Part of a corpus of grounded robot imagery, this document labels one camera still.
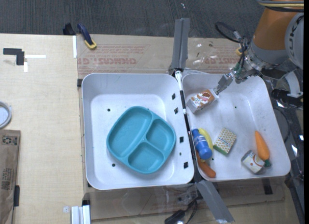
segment orange carrot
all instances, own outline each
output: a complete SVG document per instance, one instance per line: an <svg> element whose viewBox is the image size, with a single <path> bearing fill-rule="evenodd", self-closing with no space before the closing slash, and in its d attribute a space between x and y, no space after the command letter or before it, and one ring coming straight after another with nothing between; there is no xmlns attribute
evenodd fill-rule
<svg viewBox="0 0 309 224"><path fill-rule="evenodd" d="M265 161L265 167L270 166L269 158L270 152L267 147L267 144L261 134L256 130L255 131L255 142L257 147L257 154L258 156Z"/></svg>
<svg viewBox="0 0 309 224"><path fill-rule="evenodd" d="M215 178L216 172L214 170L212 170L206 162L202 162L197 151L196 151L196 153L197 153L197 163L198 163L199 168L201 168L202 171L205 172L208 177Z"/></svg>

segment table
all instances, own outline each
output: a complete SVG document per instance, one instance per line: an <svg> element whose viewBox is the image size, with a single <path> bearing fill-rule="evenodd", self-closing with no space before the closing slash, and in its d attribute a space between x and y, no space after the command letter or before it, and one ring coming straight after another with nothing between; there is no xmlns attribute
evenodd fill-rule
<svg viewBox="0 0 309 224"><path fill-rule="evenodd" d="M27 72L15 64L15 56L0 55L0 99L12 107L13 114L6 129L21 131L17 172L20 200L13 223L70 223L68 208L81 205L86 186L77 87L77 79L83 77L78 71L81 59L74 58L71 36L0 36L2 48L21 48L26 55L46 55L46 58L29 58ZM152 58L159 56L163 62L159 68L164 70L169 64L172 38L106 35L105 39L108 44L123 44L123 41L149 44L151 50L148 47L146 51L152 51ZM198 48L197 40L191 41ZM291 194L283 183L276 185L284 196L280 200L239 206L227 203L237 223L295 223L297 214ZM224 194L235 195L229 191ZM230 201L235 203L235 198L239 199L238 203L243 200L236 194ZM157 223L170 215L123 217L94 223ZM199 210L193 220L192 223L217 223L208 209Z"/></svg>

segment brown paper bag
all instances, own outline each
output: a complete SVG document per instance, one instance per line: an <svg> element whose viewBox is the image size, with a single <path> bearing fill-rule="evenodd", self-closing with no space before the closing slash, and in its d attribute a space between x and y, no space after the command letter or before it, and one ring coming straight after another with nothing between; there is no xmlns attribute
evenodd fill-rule
<svg viewBox="0 0 309 224"><path fill-rule="evenodd" d="M0 224L11 224L20 131L0 130Z"/></svg>

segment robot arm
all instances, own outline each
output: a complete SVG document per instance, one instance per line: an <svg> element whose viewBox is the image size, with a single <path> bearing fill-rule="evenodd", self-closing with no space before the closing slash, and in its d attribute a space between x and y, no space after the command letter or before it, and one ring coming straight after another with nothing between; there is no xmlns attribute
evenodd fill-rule
<svg viewBox="0 0 309 224"><path fill-rule="evenodd" d="M245 81L248 76L256 75L281 79L297 67L303 70L304 0L257 1L267 8L250 43L233 30L237 40L232 41L241 45L238 51L240 60L229 74L221 78L215 88L216 94L226 89L233 79L237 83ZM217 23L216 28L223 35L218 25L222 23ZM293 69L280 70L279 66L288 60Z"/></svg>

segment blue bottle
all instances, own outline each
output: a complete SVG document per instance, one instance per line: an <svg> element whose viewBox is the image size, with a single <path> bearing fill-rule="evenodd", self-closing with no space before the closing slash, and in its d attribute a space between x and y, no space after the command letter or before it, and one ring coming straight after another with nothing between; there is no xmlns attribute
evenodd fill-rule
<svg viewBox="0 0 309 224"><path fill-rule="evenodd" d="M198 129L192 129L192 136L194 146L199 154L199 157L203 160L211 158L212 150L208 146L208 142L206 141L205 137L198 132Z"/></svg>

